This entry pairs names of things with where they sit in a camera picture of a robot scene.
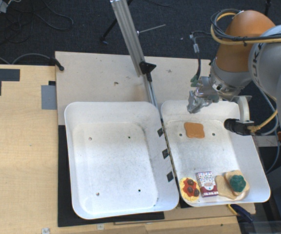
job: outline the red and white box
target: red and white box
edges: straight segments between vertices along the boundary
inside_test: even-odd
[[[197,173],[197,181],[200,186],[200,192],[203,197],[219,195],[212,172]]]

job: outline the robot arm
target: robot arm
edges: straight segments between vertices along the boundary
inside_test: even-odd
[[[223,33],[216,22],[228,15],[233,15],[233,19]],[[242,107],[245,103],[243,100],[239,103],[238,94],[253,80],[277,101],[281,124],[281,25],[275,26],[257,11],[228,9],[212,17],[211,35],[220,46],[209,77],[200,77],[195,91],[190,91],[187,110],[197,113],[220,98]],[[252,132],[247,131],[253,128],[251,121],[241,124],[239,127],[244,127],[243,135]]]

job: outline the wooden table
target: wooden table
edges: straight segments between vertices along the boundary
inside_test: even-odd
[[[58,227],[58,112],[42,109],[41,86],[56,80],[54,66],[20,69],[20,81],[2,81],[0,95],[0,233],[161,234],[241,233],[225,205],[175,208],[163,221]],[[243,204],[255,213],[254,204]]]

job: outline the black clamp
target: black clamp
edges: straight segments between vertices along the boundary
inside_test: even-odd
[[[157,65],[154,65],[154,64],[151,64],[151,63],[148,63],[148,62],[145,62],[145,61],[140,62],[140,70],[141,70],[143,75],[146,74],[148,81],[152,81],[150,73],[151,73],[151,71],[153,71],[155,69],[156,66]]]

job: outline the plastic tray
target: plastic tray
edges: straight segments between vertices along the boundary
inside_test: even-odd
[[[168,211],[179,193],[161,119],[148,102],[65,109],[72,206],[84,219]]]
[[[219,101],[203,107],[196,114],[190,114],[187,104],[187,101],[166,101],[161,107],[178,180],[183,177],[197,180],[198,172],[211,171],[215,177],[239,169],[248,181],[250,190],[234,200],[219,195],[200,195],[194,202],[184,201],[195,207],[267,201],[270,188],[252,136],[237,135],[223,126],[227,118],[239,119],[238,105]],[[188,138],[185,122],[203,124],[205,138]]]

